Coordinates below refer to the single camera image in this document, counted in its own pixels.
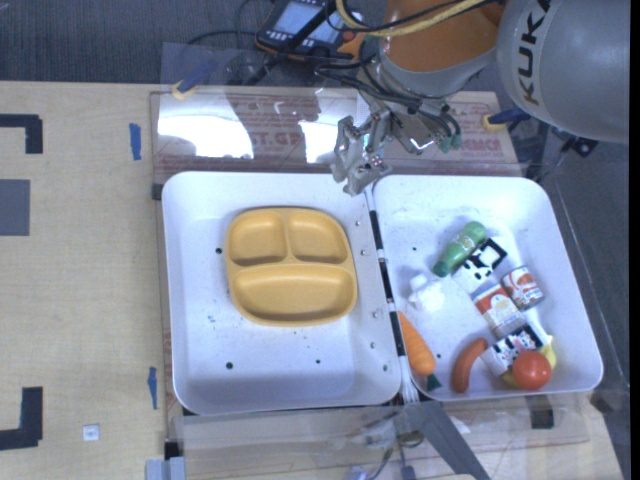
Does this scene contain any yellow divided plate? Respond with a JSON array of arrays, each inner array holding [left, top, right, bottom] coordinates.
[[224, 206, 359, 328]]

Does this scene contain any red tomato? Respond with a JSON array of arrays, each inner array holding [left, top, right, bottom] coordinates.
[[511, 350, 553, 391]]

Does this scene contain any white carton with black print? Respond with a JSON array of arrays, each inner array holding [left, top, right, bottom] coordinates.
[[451, 237, 509, 295]]

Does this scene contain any small white bottle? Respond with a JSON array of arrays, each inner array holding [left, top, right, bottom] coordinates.
[[406, 272, 446, 314]]

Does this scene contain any white carton with cow print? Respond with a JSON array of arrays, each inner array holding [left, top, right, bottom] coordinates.
[[481, 323, 549, 377]]

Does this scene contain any yellow banana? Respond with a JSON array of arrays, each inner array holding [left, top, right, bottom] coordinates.
[[500, 335, 558, 389]]

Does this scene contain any white plastic tray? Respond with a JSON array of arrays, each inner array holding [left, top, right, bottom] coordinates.
[[160, 170, 404, 416], [372, 173, 605, 403]]

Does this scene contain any orange sausage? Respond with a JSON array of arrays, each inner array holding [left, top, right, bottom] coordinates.
[[450, 337, 489, 395]]

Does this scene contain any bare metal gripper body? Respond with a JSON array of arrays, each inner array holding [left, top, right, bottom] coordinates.
[[357, 90, 454, 156]]

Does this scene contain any orange carrot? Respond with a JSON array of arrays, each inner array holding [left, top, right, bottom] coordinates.
[[397, 310, 443, 393]]

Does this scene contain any green bottle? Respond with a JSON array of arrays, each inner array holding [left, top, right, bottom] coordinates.
[[431, 220, 489, 279]]

